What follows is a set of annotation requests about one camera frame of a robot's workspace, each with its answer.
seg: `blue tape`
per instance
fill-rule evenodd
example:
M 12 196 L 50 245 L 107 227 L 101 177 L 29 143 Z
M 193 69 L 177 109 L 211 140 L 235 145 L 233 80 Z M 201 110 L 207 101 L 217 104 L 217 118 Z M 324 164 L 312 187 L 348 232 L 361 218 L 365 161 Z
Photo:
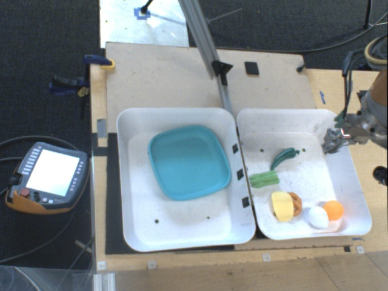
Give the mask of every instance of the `blue tape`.
M 143 13 L 141 13 L 139 7 L 133 9 L 133 14 L 136 16 L 137 19 L 140 19 L 140 20 L 145 20 L 145 19 L 151 17 L 151 12 L 150 11 L 146 11 L 146 13 L 143 14 Z
M 322 92 L 321 90 L 319 91 L 319 94 L 321 95 L 322 103 L 323 103 L 323 104 L 326 104 L 325 98 L 324 98 L 325 95 L 323 94 L 323 92 Z

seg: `yellow toy cheese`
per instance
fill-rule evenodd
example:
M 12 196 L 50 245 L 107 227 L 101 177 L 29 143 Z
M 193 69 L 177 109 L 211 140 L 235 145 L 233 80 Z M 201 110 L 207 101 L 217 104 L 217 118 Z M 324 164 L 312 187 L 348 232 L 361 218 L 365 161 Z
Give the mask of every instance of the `yellow toy cheese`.
M 271 194 L 272 206 L 280 222 L 287 222 L 293 217 L 292 197 L 286 192 L 273 192 Z

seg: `white toy egg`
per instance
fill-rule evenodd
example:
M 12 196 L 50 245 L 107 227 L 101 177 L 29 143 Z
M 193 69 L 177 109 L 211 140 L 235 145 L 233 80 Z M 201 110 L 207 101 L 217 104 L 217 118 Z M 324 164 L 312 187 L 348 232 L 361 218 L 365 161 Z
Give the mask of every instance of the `white toy egg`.
M 311 207 L 307 218 L 309 223 L 317 229 L 325 230 L 329 227 L 329 217 L 322 207 Z

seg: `white tray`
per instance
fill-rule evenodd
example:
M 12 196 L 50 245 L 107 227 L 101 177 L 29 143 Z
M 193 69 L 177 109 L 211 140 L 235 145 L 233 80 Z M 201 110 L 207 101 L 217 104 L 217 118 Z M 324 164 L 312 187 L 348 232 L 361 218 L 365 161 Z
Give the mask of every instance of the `white tray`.
M 229 185 L 208 196 L 174 201 L 160 189 L 147 154 L 150 140 L 187 125 L 210 128 L 228 158 Z M 139 252 L 241 244 L 255 233 L 255 219 L 233 116 L 219 108 L 127 109 L 117 120 L 122 220 L 127 244 Z
M 258 225 L 265 236 L 352 236 L 363 235 L 372 227 L 349 149 L 342 147 L 332 155 L 322 151 L 324 135 L 333 127 L 334 117 L 328 110 L 315 109 L 244 109 L 239 113 L 237 122 L 248 176 L 269 171 L 276 155 L 284 149 L 294 147 L 301 151 L 276 168 L 279 184 L 251 188 Z M 279 190 L 295 192 L 303 202 L 302 214 L 289 222 L 279 222 L 273 215 L 270 196 Z M 327 230 L 315 229 L 306 222 L 306 212 L 330 200 L 344 206 L 344 216 L 329 222 Z

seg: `brown toy pretzel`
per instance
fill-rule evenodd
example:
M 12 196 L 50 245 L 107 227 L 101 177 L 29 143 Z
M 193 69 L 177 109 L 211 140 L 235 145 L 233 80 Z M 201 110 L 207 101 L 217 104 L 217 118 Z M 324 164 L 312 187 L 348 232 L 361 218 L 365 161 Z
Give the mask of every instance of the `brown toy pretzel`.
M 293 216 L 298 216 L 302 212 L 302 200 L 299 198 L 298 195 L 296 195 L 293 192 L 289 192 L 289 195 L 292 198 L 292 203 L 293 203 Z

